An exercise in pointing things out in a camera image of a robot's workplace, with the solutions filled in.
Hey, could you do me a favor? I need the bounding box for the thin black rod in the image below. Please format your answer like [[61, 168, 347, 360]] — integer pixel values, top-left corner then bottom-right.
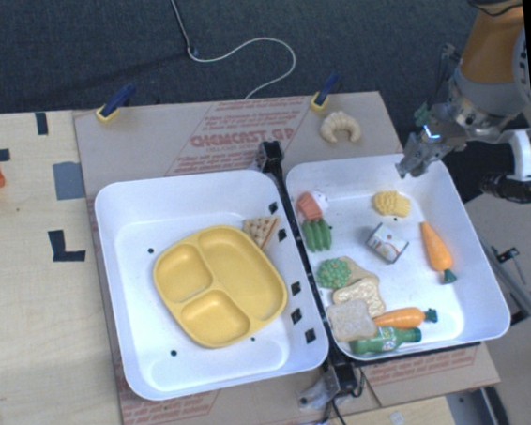
[[268, 152, 345, 381]]

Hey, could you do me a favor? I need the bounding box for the black block with thin wires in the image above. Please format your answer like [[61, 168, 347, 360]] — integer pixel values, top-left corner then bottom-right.
[[252, 138, 286, 175], [328, 356, 364, 398]]

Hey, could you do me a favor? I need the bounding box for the tan bread slice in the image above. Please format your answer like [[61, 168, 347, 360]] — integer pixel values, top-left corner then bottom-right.
[[336, 251, 381, 291]]

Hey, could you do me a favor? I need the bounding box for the orange striped toy piece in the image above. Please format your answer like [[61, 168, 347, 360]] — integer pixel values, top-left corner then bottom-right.
[[295, 190, 322, 222]]

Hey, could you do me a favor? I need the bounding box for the beige croissant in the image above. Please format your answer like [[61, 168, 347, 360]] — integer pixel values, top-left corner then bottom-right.
[[317, 109, 363, 147]]

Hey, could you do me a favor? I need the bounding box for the yellow toast slice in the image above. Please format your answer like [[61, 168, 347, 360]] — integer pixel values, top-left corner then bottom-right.
[[330, 275, 387, 322]]

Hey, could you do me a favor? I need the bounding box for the yellow corn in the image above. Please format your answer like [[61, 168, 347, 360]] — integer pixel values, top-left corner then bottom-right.
[[370, 187, 414, 221]]

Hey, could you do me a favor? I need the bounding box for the black cylinder on white bracket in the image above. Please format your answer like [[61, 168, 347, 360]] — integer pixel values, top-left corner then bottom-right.
[[473, 126, 531, 209]]

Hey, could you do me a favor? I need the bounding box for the orange carrot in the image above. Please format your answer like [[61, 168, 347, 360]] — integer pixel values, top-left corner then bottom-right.
[[371, 304, 440, 334], [418, 218, 459, 287]]

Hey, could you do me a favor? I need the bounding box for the green ribbed vegetable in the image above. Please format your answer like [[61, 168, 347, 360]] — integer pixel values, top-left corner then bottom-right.
[[300, 215, 336, 254]]

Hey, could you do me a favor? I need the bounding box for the tan pizza slice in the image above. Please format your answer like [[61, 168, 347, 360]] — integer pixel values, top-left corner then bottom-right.
[[241, 213, 284, 250]]

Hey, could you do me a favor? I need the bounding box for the white plastic tray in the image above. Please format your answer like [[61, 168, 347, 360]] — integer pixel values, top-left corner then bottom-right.
[[91, 160, 334, 406], [283, 142, 515, 369]]

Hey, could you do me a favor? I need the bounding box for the white spotted toy piece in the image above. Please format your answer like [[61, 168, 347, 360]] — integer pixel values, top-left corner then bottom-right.
[[311, 189, 332, 213]]

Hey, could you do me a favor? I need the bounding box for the green bottle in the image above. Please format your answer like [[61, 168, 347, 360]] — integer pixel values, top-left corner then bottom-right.
[[348, 322, 424, 358]]

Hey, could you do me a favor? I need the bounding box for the white and orange carton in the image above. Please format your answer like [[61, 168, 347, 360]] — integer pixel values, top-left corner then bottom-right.
[[363, 220, 412, 267]]

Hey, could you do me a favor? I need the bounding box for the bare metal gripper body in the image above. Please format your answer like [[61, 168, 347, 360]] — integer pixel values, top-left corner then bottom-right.
[[397, 97, 483, 166]]

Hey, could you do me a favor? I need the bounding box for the yellow divided plate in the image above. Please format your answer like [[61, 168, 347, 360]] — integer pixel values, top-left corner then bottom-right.
[[148, 218, 294, 356]]

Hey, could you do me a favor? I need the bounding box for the brown cardboard board red print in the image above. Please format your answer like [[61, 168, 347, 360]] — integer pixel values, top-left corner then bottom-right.
[[72, 69, 506, 425]]

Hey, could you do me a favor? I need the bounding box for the white bread slice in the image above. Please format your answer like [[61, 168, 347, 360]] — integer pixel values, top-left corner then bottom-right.
[[325, 296, 380, 344]]

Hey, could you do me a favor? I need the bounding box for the green broccoli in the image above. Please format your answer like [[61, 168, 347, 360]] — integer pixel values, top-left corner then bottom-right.
[[314, 256, 355, 293]]

